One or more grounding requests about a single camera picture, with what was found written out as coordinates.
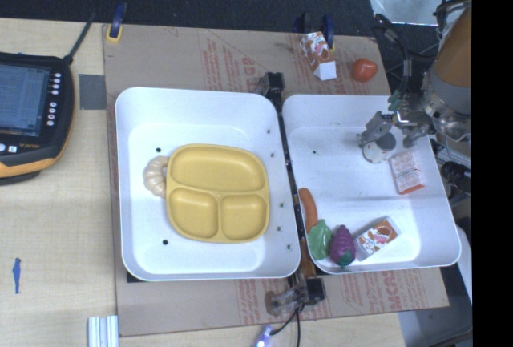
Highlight purple grapes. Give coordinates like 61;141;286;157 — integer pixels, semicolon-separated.
329;224;357;268

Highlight red tomato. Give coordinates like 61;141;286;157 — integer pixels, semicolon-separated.
352;58;379;83

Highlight black block with thin wires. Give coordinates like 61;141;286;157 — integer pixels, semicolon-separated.
257;71;286;99
295;276;326;305

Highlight yellow divided plate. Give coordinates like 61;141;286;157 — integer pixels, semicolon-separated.
164;143;271;244

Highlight green leafy vegetable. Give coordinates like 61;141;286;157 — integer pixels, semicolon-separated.
306;218;334;261

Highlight thin black and white rod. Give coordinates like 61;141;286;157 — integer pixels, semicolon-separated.
273;95;312;279

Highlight black cylinder on white bracket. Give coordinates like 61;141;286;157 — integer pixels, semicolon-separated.
439;159;473;194

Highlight white can with grey lid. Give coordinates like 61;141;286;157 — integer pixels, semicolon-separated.
362;131;398;165

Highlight orange carrot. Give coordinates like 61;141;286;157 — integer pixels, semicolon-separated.
297;187;319;232

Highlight orange and white carton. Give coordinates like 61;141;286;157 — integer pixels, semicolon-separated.
353;215;402;262
299;30;337;81

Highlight brown cardboard board red print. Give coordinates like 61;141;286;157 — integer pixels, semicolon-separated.
101;23;451;338

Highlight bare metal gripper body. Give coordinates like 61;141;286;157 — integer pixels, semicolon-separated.
392;95;473;142

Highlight orange and white packet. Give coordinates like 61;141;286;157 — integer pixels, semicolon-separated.
388;150;426;196

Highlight white plastic tray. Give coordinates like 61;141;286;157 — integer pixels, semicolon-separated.
115;86;302;283
281;93;463;276

